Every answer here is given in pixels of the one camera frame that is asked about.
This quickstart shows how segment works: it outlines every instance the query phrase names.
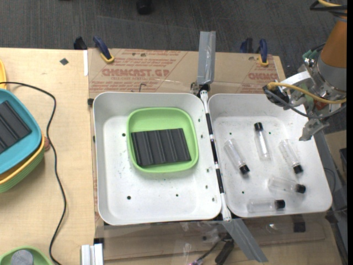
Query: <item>white tray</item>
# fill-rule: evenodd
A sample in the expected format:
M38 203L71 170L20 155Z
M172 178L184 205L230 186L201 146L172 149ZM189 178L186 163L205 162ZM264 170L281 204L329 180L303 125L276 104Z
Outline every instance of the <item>white tray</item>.
M177 107L194 123L199 160L186 171L145 173L129 160L127 118L136 109ZM204 106L187 93L105 92L93 103L97 152L98 210L110 225L208 220L221 211L221 197Z
M330 208L332 196L314 139L299 141L307 118L292 110L283 110L262 94L216 94L209 99L213 133L216 138L224 190L229 209L240 217L288 215L323 212ZM272 160L260 160L254 141L254 124L262 122L270 145ZM250 169L243 177L224 152L223 145L236 139ZM285 162L279 142L289 139L303 167L295 174ZM271 176L291 179L304 184L304 194L269 191L267 180ZM284 199L286 206L276 213L249 213L247 201L251 198Z

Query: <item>chair caster wheel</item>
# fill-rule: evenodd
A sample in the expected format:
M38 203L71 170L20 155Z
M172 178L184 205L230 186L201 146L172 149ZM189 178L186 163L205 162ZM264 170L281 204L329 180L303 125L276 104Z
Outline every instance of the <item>chair caster wheel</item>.
M138 13L141 15L149 14L152 10L151 1L149 0L138 0L136 6Z

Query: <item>wooden table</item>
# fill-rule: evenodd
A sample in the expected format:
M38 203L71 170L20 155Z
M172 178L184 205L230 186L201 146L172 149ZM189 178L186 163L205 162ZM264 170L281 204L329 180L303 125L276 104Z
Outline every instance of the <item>wooden table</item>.
M0 49L8 81L38 86L57 99L50 138L57 151L57 169L67 196L68 209L54 242L52 253L62 264L79 264L81 245L93 244L95 211L90 107L87 105L88 77L84 75L83 52L79 50ZM8 85L45 131L52 112L50 97L27 87ZM0 255L31 245L49 256L49 244L63 211L63 200L54 172L54 154L44 160L23 181L0 194ZM276 245L261 241L269 264L339 264L333 232L321 220L314 241L292 241ZM221 247L205 260L214 264ZM203 252L191 252L188 262ZM126 258L108 264L184 264L186 255ZM227 264L258 264L247 261L240 249L232 252Z

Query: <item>green tray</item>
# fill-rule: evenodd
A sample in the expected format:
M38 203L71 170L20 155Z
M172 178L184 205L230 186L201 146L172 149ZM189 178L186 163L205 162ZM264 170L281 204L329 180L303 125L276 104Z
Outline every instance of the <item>green tray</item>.
M191 161L167 163L141 167L136 162L133 150L131 133L150 130L165 130L182 128L185 134L186 144L190 152ZM132 112L127 119L127 148L133 165L143 172L169 173L184 171L192 168L199 159L196 132L191 117L179 108L143 108Z
M33 246L20 246L1 255L0 265L11 265L12 255L14 255L14 253L19 250L28 250L33 255L34 265L53 265L49 258L47 258L40 250Z

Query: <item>bottle cap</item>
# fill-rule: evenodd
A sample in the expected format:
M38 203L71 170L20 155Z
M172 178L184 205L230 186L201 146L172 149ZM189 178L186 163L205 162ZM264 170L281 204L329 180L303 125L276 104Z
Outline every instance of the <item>bottle cap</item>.
M276 204L276 209L283 209L284 207L286 207L286 203L283 199L276 200L275 204Z
M255 127L255 131L264 130L263 125L262 125L261 122L255 123L255 124L254 124L254 127Z
M248 168L247 165L243 165L239 169L240 169L242 174L246 174L246 173L250 172L250 169Z
M11 265L33 265L33 255L28 250L16 251L11 257Z
M299 193L304 193L306 191L305 185L302 184L296 184L296 192Z
M303 172L303 168L302 168L301 165L296 165L296 166L294 166L294 167L293 167L293 170L294 170L294 173L295 173L295 174L299 174L299 173Z

